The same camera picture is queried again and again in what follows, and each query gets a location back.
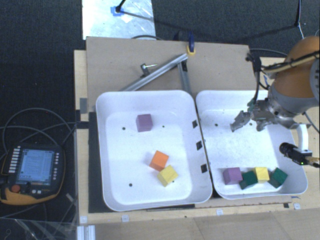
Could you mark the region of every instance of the white tray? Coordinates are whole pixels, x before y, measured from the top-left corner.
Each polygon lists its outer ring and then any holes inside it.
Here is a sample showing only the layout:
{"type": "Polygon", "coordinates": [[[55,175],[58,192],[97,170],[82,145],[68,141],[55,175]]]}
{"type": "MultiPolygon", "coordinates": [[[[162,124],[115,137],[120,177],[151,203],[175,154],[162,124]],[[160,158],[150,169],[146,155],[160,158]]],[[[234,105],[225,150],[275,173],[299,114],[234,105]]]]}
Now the white tray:
{"type": "Polygon", "coordinates": [[[201,203],[212,182],[193,98],[186,92],[106,92],[96,101],[103,198],[114,211],[201,203]],[[151,131],[136,118],[151,114],[151,131]],[[169,156],[178,178],[164,187],[149,167],[156,150],[169,156]]]}
{"type": "MultiPolygon", "coordinates": [[[[238,113],[247,111],[247,103],[254,94],[254,91],[206,90],[196,97],[214,188],[225,199],[302,194],[308,187],[303,167],[279,151],[283,142],[294,144],[290,130],[281,125],[268,125],[258,132],[252,120],[235,132],[230,129],[238,113]],[[242,190],[238,184],[224,183],[223,171],[232,167],[240,167],[242,172],[254,167],[267,167],[269,171],[278,167],[288,177],[279,188],[265,182],[242,190]]],[[[260,91],[258,99],[266,96],[267,91],[260,91]]]]}

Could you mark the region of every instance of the screen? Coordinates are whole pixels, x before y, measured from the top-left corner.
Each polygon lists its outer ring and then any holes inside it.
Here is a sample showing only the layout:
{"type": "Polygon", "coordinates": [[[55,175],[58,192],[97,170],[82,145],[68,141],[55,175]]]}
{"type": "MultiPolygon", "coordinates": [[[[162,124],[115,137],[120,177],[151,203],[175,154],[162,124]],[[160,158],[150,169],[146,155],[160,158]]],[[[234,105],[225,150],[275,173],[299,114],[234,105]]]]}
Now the screen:
{"type": "Polygon", "coordinates": [[[17,183],[26,182],[50,185],[52,160],[55,152],[50,150],[24,149],[17,183]]]}

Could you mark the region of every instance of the black floor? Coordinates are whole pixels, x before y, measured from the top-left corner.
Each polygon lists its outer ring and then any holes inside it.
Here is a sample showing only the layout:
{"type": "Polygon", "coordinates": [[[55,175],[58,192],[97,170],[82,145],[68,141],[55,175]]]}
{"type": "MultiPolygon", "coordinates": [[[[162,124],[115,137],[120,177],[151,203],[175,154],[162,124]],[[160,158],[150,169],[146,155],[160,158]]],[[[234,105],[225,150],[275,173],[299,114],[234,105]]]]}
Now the black floor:
{"type": "MultiPolygon", "coordinates": [[[[151,0],[158,37],[182,39],[192,30],[195,41],[246,44],[251,48],[288,53],[301,39],[293,24],[298,0],[151,0]]],[[[301,28],[305,36],[319,29],[320,0],[302,0],[301,28]]],[[[16,112],[46,108],[75,122],[73,51],[85,49],[82,40],[82,0],[0,0],[0,127],[16,112]]],[[[273,53],[261,53],[275,56],[273,53]]],[[[17,116],[10,125],[45,128],[59,124],[43,111],[17,116]]],[[[8,129],[6,145],[31,134],[8,129]]],[[[66,127],[50,134],[63,142],[66,127]]],[[[31,142],[47,143],[45,137],[31,142]]],[[[74,143],[65,143],[67,170],[60,195],[46,205],[14,215],[14,218],[71,221],[75,207],[74,143]]],[[[0,147],[0,156],[4,153],[0,147]]],[[[27,207],[0,204],[0,217],[27,207]]]]}

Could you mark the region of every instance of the toy block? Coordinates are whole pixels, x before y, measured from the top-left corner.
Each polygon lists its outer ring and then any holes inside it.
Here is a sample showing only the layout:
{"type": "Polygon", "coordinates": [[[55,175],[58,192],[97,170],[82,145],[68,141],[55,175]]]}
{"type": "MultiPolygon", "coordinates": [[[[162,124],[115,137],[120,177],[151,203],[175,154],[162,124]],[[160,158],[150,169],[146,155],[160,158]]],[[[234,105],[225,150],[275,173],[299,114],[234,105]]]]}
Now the toy block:
{"type": "Polygon", "coordinates": [[[225,169],[223,171],[223,178],[226,185],[238,184],[243,180],[239,167],[225,169]]]}
{"type": "Polygon", "coordinates": [[[279,188],[286,180],[288,175],[280,170],[279,168],[275,168],[273,172],[270,173],[270,180],[268,181],[275,188],[279,188]]]}
{"type": "Polygon", "coordinates": [[[164,187],[166,187],[169,183],[173,182],[177,177],[178,174],[171,165],[168,165],[157,175],[157,178],[161,181],[164,187]]]}
{"type": "Polygon", "coordinates": [[[243,181],[240,181],[239,183],[242,190],[247,187],[252,187],[254,184],[258,183],[257,176],[252,170],[242,173],[242,178],[243,181]]]}
{"type": "Polygon", "coordinates": [[[258,183],[265,183],[270,180],[267,167],[255,167],[253,172],[258,179],[258,183]]]}
{"type": "Polygon", "coordinates": [[[169,159],[169,156],[160,152],[160,151],[156,151],[151,163],[149,164],[149,166],[157,171],[161,171],[166,167],[166,163],[169,159]]]}
{"type": "Polygon", "coordinates": [[[153,126],[150,114],[139,114],[136,117],[135,123],[139,133],[150,131],[153,126]]]}

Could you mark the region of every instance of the red emergency stop button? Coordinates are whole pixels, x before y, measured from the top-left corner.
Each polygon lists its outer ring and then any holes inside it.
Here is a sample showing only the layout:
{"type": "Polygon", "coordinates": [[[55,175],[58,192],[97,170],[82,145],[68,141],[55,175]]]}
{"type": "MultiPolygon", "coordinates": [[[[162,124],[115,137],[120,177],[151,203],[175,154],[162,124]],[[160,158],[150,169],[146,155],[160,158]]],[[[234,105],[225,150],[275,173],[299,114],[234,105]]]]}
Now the red emergency stop button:
{"type": "Polygon", "coordinates": [[[13,193],[19,193],[20,190],[21,190],[20,185],[15,184],[15,185],[13,185],[13,186],[11,187],[11,192],[13,192],[13,193]]]}

